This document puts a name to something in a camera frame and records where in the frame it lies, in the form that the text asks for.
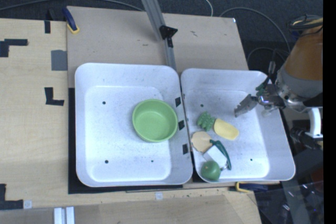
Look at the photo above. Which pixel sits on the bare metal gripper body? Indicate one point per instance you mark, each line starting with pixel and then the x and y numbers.
pixel 275 99

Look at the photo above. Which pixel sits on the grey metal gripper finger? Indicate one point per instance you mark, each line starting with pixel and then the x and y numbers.
pixel 245 107

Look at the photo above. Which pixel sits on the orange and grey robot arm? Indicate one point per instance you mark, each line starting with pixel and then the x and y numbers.
pixel 304 65

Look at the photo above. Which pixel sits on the yellow rounded wedge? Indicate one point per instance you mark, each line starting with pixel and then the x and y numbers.
pixel 226 129

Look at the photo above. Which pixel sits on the white plastic tray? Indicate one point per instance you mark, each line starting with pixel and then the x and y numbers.
pixel 252 139
pixel 110 139

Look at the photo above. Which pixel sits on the green broccoli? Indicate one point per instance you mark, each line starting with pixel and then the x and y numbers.
pixel 205 120

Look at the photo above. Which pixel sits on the dark green curved pepper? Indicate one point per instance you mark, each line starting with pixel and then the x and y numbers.
pixel 223 150

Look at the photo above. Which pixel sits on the tan biscuit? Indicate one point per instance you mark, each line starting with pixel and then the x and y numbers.
pixel 200 141

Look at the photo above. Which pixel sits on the white rectangular block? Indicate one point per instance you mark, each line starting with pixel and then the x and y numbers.
pixel 216 156

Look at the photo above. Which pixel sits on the green apple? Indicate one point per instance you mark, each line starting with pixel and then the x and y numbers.
pixel 210 171

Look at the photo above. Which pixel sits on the green bowl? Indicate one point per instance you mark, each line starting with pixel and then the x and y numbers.
pixel 155 122

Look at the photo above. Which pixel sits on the pale wood board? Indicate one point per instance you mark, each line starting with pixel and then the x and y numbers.
pixel 118 36

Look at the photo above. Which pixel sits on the black cylinder on white bracket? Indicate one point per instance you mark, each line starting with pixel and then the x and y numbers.
pixel 315 123

